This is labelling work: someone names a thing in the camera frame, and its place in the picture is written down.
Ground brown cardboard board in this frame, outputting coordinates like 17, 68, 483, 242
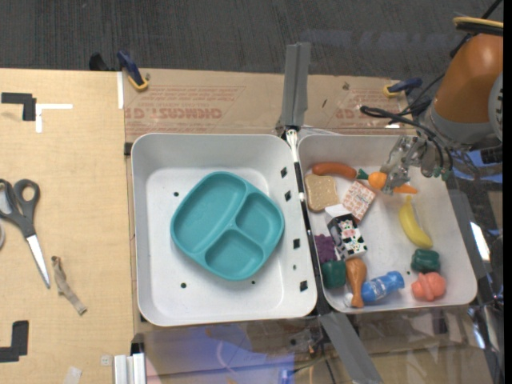
122, 68, 483, 375

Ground red and white packet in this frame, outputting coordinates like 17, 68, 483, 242
342, 180, 378, 222

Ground pink shrimp toy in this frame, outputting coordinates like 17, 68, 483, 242
410, 270, 447, 302

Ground yellow banana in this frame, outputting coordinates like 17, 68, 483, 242
398, 194, 434, 250

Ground brown chicken drumstick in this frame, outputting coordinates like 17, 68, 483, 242
344, 256, 369, 309

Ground orange carrot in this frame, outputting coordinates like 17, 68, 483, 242
356, 168, 419, 196

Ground blue divided plate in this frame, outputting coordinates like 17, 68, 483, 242
170, 170, 286, 282

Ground purple grapes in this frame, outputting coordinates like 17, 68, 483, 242
314, 233, 338, 265

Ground crumpled beige tape strip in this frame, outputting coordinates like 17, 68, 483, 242
50, 255, 89, 317

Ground blue plastic bottle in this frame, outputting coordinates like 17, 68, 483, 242
360, 270, 406, 306

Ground grey handled scissors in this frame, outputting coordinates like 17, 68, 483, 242
0, 178, 52, 290

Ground dark green pepper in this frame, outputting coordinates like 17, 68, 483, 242
321, 259, 348, 290
410, 247, 442, 274

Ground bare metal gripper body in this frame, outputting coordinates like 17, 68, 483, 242
388, 135, 429, 172

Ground tan bread slice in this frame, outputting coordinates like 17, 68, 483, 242
304, 173, 341, 214

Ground white plastic tray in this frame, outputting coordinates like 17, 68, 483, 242
130, 133, 318, 328
297, 134, 478, 315

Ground orange sausage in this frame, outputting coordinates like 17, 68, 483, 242
311, 162, 358, 181

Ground cow print milk carton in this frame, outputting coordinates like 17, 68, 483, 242
324, 204, 369, 262

